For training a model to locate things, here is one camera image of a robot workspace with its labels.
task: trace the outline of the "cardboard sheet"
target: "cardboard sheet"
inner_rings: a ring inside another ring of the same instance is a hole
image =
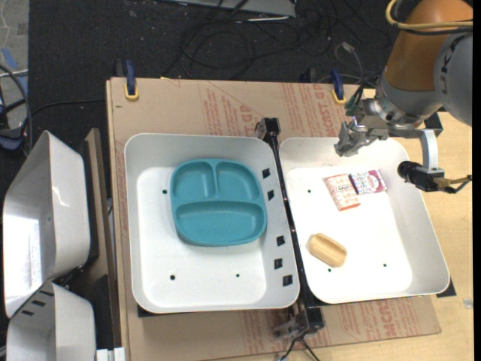
[[[263,117],[280,120],[280,141],[293,136],[336,137],[345,119],[329,84],[138,79],[139,99],[124,96],[124,80],[107,82],[110,151],[113,154],[116,254],[123,346],[131,361],[201,361],[283,353],[275,326],[285,310],[227,311],[139,317],[132,294],[123,149],[142,132],[247,135]],[[346,95],[356,87],[345,87]],[[430,296],[328,305],[325,328],[306,337],[326,347],[440,332]]]

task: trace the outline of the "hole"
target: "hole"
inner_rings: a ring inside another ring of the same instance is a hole
[[[274,260],[274,270],[277,270],[278,268],[283,267],[283,259],[282,258],[277,258]]]
[[[40,290],[39,293],[45,294],[45,296],[53,297],[53,293],[46,292],[45,290]]]
[[[283,286],[288,286],[290,284],[292,284],[292,276],[291,275],[284,275]]]
[[[38,301],[37,299],[34,299],[34,300],[32,301],[32,304],[33,304],[33,305],[40,306],[41,308],[43,308],[43,307],[46,305],[45,302]]]

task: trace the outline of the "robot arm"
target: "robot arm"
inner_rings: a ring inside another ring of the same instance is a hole
[[[437,167],[436,137],[442,132],[441,107],[472,126],[473,8],[462,0],[422,0],[405,23],[391,12],[403,0],[392,0],[386,18],[401,29],[373,99],[361,100],[362,90],[346,104],[346,115],[335,149],[352,156],[389,136],[419,138],[423,165],[400,164],[398,173],[424,191],[460,190],[471,176],[444,179]],[[451,185],[461,183],[458,189]]]

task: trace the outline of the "blue divided plate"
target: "blue divided plate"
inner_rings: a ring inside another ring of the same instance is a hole
[[[246,244],[267,226],[256,175],[233,160],[197,159],[178,165],[171,178],[171,204],[177,232],[192,244]]]

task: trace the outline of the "wooden surface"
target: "wooden surface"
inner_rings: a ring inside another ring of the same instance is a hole
[[[118,96],[118,93],[111,93],[110,86],[107,85],[107,96]],[[165,101],[165,98],[159,98],[159,101]],[[158,114],[137,114],[135,110],[135,103],[130,112],[124,115],[125,119],[129,121],[119,122],[115,120],[113,115],[115,108],[121,108],[124,103],[119,104],[119,100],[107,101],[107,113],[109,116],[109,139],[111,156],[115,156],[115,143],[119,139],[116,138],[122,128],[124,134],[129,134],[134,131],[138,122],[141,120],[149,120],[145,122],[145,132],[164,132],[175,133],[175,123],[185,121],[182,118],[183,109],[178,111],[167,111],[162,114],[163,128],[157,129],[155,119]],[[165,122],[165,119],[171,119],[170,123]],[[444,131],[441,133],[438,141],[439,147],[439,165],[446,171],[447,178],[464,177],[466,174],[472,173],[472,128],[461,124],[459,121],[452,118],[449,114],[441,114],[441,121]],[[194,122],[192,128],[189,129],[190,134],[201,134],[201,129],[198,124]],[[398,139],[406,148],[411,160],[415,162],[422,161],[422,150],[419,141],[417,140],[401,140]],[[115,172],[116,165],[112,165],[112,181],[115,185],[117,183],[117,175]],[[449,271],[452,276],[452,281],[457,292],[456,296],[449,296],[437,298],[432,296],[432,301],[440,323],[442,332],[436,335],[426,335],[412,338],[398,338],[387,341],[377,341],[353,345],[343,345],[336,347],[323,347],[314,350],[315,354],[322,361],[405,361],[409,359],[424,360],[471,360],[474,358],[473,349],[473,309],[469,307],[469,301],[473,300],[473,209],[472,209],[472,184],[465,187],[460,193],[455,195],[445,193],[424,193],[428,213],[431,216],[434,229],[440,241],[443,254]],[[115,226],[120,226],[121,218],[125,215],[120,212],[114,212]],[[122,250],[117,250],[117,265],[123,263]],[[122,283],[126,276],[123,274],[123,267],[117,266],[119,282]],[[120,306],[126,305],[125,294],[119,294]],[[123,343],[128,341],[129,327],[127,312],[121,309],[120,311],[122,338]],[[275,355],[265,354],[258,356],[245,356],[230,358],[231,360],[239,361],[273,361]],[[308,353],[297,350],[289,355],[289,361],[302,361],[312,359]]]

